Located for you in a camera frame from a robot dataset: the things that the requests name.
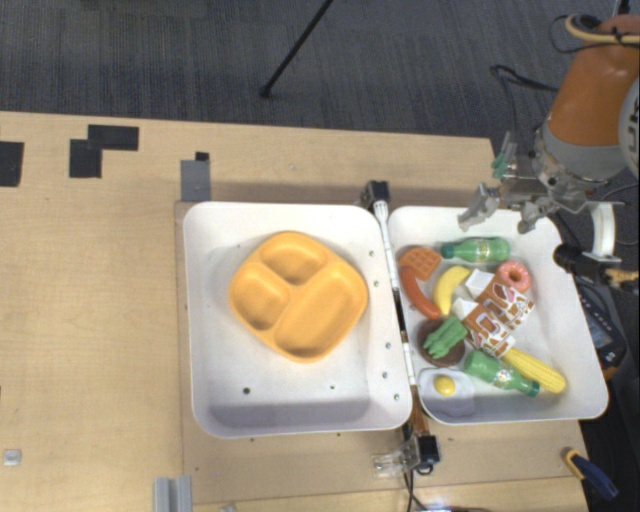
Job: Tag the thin black and white rod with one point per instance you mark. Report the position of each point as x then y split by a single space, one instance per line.
387 250

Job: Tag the orange waffle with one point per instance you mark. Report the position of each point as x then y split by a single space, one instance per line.
419 260

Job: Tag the pink doughnut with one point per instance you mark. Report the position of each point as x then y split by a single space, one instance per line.
515 272

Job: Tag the red sausage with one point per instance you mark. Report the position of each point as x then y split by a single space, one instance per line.
417 295

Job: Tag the orange divided plate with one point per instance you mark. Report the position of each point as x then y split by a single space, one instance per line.
310 310

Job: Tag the black tripod leg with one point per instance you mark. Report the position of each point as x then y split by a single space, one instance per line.
295 52

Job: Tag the orange and white carton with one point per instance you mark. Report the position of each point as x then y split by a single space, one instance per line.
505 300
482 327

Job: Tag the white fried egg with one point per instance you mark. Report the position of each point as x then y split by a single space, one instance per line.
445 385

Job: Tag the green bottle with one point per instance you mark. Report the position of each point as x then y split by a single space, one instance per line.
477 250
487 367

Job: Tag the green asparagus bunch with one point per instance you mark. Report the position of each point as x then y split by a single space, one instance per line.
445 335

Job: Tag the yellow banana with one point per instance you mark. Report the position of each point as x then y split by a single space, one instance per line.
445 287

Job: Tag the yellow corn cob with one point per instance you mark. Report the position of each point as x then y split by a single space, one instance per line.
537 372

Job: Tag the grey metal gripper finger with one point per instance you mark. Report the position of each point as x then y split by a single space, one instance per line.
534 212
481 204

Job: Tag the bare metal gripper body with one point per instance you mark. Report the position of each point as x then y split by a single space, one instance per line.
542 187

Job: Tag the white plastic tray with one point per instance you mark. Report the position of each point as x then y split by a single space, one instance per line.
240 350
565 310

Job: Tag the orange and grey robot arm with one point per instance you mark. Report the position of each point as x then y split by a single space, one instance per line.
590 100

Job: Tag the black cylinder on white bracket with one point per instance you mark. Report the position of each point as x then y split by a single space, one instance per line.
602 227

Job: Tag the brown round patty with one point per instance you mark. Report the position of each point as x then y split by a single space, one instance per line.
447 357

